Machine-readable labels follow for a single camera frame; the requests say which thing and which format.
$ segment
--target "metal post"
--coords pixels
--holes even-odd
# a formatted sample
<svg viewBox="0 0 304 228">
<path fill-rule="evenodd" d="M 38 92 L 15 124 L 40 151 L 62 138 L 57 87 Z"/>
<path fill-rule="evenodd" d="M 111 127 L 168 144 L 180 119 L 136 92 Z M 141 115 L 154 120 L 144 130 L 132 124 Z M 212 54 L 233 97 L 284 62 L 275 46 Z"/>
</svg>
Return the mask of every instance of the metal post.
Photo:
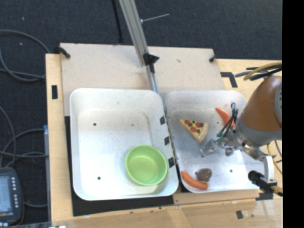
<svg viewBox="0 0 304 228">
<path fill-rule="evenodd" d="M 138 15 L 138 11 L 134 0 L 119 0 L 120 6 L 123 10 L 123 15 L 126 20 L 132 42 L 135 46 L 135 50 L 141 66 L 146 66 L 143 56 L 149 54 L 147 42 L 143 33 L 142 23 Z M 150 81 L 151 89 L 159 93 L 156 83 L 154 70 L 152 66 L 147 67 L 148 78 Z"/>
</svg>

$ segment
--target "electronic device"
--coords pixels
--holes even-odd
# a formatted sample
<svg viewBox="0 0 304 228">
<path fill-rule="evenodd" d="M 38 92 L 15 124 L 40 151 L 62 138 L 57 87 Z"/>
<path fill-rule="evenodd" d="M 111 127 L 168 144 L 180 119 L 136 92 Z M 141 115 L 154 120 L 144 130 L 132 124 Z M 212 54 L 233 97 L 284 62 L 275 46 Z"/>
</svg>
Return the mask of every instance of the electronic device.
<svg viewBox="0 0 304 228">
<path fill-rule="evenodd" d="M 0 169 L 0 227 L 17 225 L 23 219 L 23 194 L 16 171 Z"/>
</svg>

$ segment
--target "pizza slice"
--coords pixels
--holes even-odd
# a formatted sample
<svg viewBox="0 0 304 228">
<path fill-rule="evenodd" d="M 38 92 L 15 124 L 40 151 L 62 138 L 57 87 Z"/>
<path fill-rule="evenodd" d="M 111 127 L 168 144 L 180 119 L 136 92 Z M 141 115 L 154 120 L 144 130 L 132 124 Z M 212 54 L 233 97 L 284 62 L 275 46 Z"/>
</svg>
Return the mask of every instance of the pizza slice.
<svg viewBox="0 0 304 228">
<path fill-rule="evenodd" d="M 180 123 L 187 128 L 187 130 L 199 143 L 206 138 L 209 128 L 208 123 L 191 121 L 187 119 L 180 119 Z"/>
</svg>

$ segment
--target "sausage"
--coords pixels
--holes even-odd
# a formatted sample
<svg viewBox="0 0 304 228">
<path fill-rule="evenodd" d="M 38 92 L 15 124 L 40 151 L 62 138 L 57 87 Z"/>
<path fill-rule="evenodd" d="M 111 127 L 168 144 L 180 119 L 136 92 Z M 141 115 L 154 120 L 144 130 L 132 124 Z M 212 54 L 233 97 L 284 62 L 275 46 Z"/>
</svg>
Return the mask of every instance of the sausage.
<svg viewBox="0 0 304 228">
<path fill-rule="evenodd" d="M 206 190 L 208 188 L 208 184 L 206 182 L 193 179 L 186 171 L 182 171 L 180 174 L 184 181 L 189 185 L 201 190 Z"/>
</svg>

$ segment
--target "orange toy carrot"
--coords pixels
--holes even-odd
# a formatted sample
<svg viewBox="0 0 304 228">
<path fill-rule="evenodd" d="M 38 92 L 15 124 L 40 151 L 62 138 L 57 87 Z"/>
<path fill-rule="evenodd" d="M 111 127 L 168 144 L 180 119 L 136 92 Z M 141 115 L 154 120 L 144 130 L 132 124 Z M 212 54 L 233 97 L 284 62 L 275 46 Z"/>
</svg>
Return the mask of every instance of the orange toy carrot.
<svg viewBox="0 0 304 228">
<path fill-rule="evenodd" d="M 225 112 L 224 110 L 221 110 L 221 109 L 219 109 L 219 108 L 215 108 L 215 109 L 217 110 L 218 114 L 223 118 L 223 120 L 224 120 L 224 122 L 225 122 L 225 124 L 226 124 L 226 123 L 230 120 L 231 116 L 229 116 L 228 113 Z M 232 126 L 232 127 L 235 127 L 235 126 L 236 126 L 234 120 L 232 121 L 231 126 Z"/>
<path fill-rule="evenodd" d="M 193 179 L 186 171 L 182 171 L 180 174 L 184 181 L 189 185 L 201 190 L 206 190 L 208 188 L 208 184 L 206 182 Z"/>
</svg>

